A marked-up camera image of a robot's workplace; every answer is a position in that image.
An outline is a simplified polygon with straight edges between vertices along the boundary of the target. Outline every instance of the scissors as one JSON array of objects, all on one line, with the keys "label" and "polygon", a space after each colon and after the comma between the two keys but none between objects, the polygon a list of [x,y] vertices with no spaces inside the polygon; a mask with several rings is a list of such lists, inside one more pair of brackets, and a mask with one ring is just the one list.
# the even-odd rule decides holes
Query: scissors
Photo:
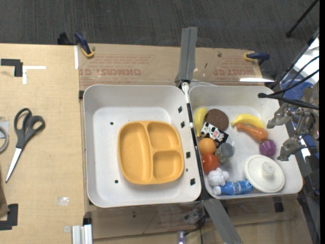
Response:
[{"label": "scissors", "polygon": [[[26,112],[26,116],[22,122],[22,127],[21,129],[19,129],[17,127],[17,123],[18,120],[20,118],[20,116]],[[34,125],[40,122],[40,125],[36,128],[33,128]],[[14,170],[17,161],[20,157],[21,152],[23,151],[25,145],[27,144],[27,142],[38,132],[42,131],[45,128],[45,121],[41,116],[32,116],[32,113],[30,111],[30,109],[28,108],[23,108],[21,109],[17,115],[15,116],[15,120],[14,120],[14,127],[15,127],[15,131],[18,137],[17,140],[17,144],[16,144],[16,151],[14,154],[14,157],[12,158],[10,167],[9,167],[9,171],[8,171],[8,175],[6,178],[7,182],[12,174],[12,171]]]},{"label": "scissors", "polygon": [[8,146],[8,142],[9,142],[9,136],[8,133],[6,131],[6,129],[2,126],[0,126],[0,131],[4,134],[5,136],[5,142],[3,143],[3,145],[0,147],[0,154],[7,148]]}]

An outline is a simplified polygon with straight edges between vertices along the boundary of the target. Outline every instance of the orange fruit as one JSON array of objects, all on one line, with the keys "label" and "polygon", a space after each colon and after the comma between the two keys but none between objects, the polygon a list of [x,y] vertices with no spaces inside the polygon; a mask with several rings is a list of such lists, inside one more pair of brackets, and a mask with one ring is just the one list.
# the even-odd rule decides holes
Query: orange fruit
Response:
[{"label": "orange fruit", "polygon": [[211,138],[203,138],[199,142],[199,151],[201,155],[213,154],[215,152],[216,146]]}]

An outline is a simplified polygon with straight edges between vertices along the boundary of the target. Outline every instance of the orange plate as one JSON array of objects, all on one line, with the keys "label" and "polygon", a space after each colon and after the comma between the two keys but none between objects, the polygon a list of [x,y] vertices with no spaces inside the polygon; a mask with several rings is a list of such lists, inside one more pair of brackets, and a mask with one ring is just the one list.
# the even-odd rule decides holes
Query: orange plate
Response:
[{"label": "orange plate", "polygon": [[124,177],[140,185],[174,181],[184,170],[179,134],[161,121],[125,124],[118,134],[118,160]]}]

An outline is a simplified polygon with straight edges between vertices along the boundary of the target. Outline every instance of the plastic water bottle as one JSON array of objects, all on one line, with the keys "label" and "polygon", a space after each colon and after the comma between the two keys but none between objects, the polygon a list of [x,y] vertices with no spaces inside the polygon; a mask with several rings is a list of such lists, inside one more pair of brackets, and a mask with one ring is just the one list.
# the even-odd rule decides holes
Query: plastic water bottle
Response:
[{"label": "plastic water bottle", "polygon": [[241,180],[241,181],[229,181],[224,186],[215,186],[213,188],[213,193],[215,195],[220,194],[228,194],[228,195],[237,195],[248,193],[252,191],[254,188],[249,183],[248,180]]}]

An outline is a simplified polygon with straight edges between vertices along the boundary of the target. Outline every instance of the yellow banana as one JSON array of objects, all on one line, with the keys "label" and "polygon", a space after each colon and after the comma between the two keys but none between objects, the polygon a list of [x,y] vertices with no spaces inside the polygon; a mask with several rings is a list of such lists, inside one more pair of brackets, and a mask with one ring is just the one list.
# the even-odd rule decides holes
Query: yellow banana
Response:
[{"label": "yellow banana", "polygon": [[256,128],[264,128],[263,122],[258,117],[251,114],[240,114],[230,124],[235,126],[238,123],[248,124]]},{"label": "yellow banana", "polygon": [[200,131],[202,129],[203,123],[204,123],[204,118],[206,114],[208,113],[207,108],[201,107],[198,108],[195,116],[194,116],[194,128],[196,131],[197,136],[200,136]]}]

